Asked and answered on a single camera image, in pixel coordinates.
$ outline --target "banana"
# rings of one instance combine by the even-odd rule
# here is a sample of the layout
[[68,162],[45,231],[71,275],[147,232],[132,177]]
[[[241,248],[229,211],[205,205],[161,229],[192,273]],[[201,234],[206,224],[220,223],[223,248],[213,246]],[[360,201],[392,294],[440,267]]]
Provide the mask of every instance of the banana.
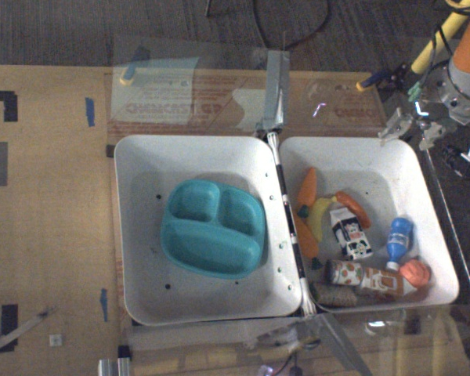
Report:
[[306,225],[310,228],[310,231],[318,243],[322,241],[322,218],[324,217],[324,213],[329,208],[329,205],[335,201],[335,197],[320,197],[309,210]]

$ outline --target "orange carrot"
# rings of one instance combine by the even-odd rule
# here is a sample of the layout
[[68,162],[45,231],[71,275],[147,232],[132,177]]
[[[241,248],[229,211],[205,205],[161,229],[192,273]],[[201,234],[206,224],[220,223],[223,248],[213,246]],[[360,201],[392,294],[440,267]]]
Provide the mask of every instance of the orange carrot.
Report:
[[355,216],[357,216],[363,229],[368,229],[371,227],[371,220],[369,219],[369,216],[355,199],[343,191],[338,191],[335,196],[340,204],[345,205]]
[[316,171],[314,167],[311,167],[306,173],[306,177],[301,184],[301,188],[298,192],[298,210],[306,205],[309,208],[312,207],[316,200]]
[[305,224],[302,218],[300,218],[293,210],[295,218],[296,233],[298,234],[299,249],[301,253],[309,259],[316,258],[319,254],[319,244],[316,242],[312,232]]

